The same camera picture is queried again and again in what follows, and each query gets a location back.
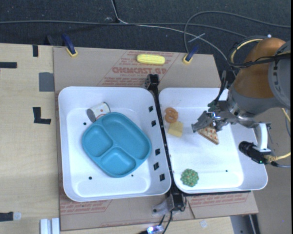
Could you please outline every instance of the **white tray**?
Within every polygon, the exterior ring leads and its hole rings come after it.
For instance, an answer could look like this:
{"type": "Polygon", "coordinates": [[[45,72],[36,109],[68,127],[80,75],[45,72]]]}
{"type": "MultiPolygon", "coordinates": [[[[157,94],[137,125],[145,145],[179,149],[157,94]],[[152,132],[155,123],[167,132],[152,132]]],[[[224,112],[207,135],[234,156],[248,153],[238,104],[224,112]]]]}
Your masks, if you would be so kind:
{"type": "MultiPolygon", "coordinates": [[[[238,150],[241,141],[256,143],[254,131],[240,124],[227,125],[217,132],[220,143],[213,144],[198,133],[191,124],[207,110],[207,104],[218,95],[219,88],[166,88],[159,94],[161,111],[172,107],[184,125],[183,135],[167,133],[169,123],[164,120],[167,146],[176,186],[189,194],[260,190],[268,182],[264,164],[257,164],[238,150]],[[198,172],[194,187],[180,180],[182,172],[190,168],[198,172]]],[[[227,91],[221,99],[227,98],[227,91]]]]}
{"type": "Polygon", "coordinates": [[[74,201],[162,195],[171,186],[161,129],[152,94],[143,88],[67,87],[59,94],[63,186],[74,201]],[[82,135],[91,125],[86,110],[106,102],[111,112],[131,119],[150,139],[149,158],[132,174],[105,174],[85,153],[82,135]]]}

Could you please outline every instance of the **pizza slice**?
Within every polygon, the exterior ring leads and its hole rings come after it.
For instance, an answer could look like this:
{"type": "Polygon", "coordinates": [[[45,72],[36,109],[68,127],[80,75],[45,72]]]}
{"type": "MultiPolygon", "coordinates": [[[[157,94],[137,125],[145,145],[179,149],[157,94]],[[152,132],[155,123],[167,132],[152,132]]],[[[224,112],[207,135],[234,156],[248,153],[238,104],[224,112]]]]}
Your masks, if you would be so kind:
{"type": "Polygon", "coordinates": [[[211,123],[209,126],[202,128],[197,131],[200,135],[205,137],[206,139],[210,140],[214,144],[218,145],[219,144],[219,139],[218,139],[218,134],[216,133],[216,129],[211,123]]]}

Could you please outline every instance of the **yellow cheese block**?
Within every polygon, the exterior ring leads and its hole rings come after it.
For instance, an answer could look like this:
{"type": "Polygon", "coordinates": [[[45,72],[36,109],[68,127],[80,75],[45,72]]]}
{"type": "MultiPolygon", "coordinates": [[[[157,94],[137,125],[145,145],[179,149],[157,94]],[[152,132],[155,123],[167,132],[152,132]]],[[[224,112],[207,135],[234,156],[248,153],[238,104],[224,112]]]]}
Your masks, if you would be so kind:
{"type": "Polygon", "coordinates": [[[177,137],[181,137],[183,127],[184,127],[184,125],[182,122],[176,121],[176,122],[171,123],[169,125],[168,133],[171,135],[177,136],[177,137]]]}

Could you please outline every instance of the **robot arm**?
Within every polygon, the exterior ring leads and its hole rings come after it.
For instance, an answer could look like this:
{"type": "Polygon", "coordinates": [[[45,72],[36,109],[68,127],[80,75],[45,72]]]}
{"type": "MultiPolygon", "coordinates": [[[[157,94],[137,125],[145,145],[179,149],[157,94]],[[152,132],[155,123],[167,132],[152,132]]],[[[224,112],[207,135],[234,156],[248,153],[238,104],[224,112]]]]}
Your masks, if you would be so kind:
{"type": "Polygon", "coordinates": [[[267,128],[255,117],[269,108],[291,109],[291,41],[277,38],[247,39],[233,49],[229,64],[241,68],[228,91],[227,100],[212,101],[195,124],[193,132],[210,125],[221,131],[227,124],[239,123],[254,128],[258,145],[252,148],[267,151],[267,128]],[[246,43],[258,41],[244,63],[233,61],[236,51],[246,43]]]}

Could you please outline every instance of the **blue divided plate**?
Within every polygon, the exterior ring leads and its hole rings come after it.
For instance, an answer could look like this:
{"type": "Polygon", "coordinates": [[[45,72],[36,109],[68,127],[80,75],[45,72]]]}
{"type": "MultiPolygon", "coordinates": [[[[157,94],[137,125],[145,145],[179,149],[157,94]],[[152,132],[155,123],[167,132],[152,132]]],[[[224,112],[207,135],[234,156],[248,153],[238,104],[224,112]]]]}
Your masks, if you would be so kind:
{"type": "Polygon", "coordinates": [[[124,177],[150,155],[151,141],[128,117],[112,112],[98,118],[83,134],[87,155],[109,176],[124,177]]]}

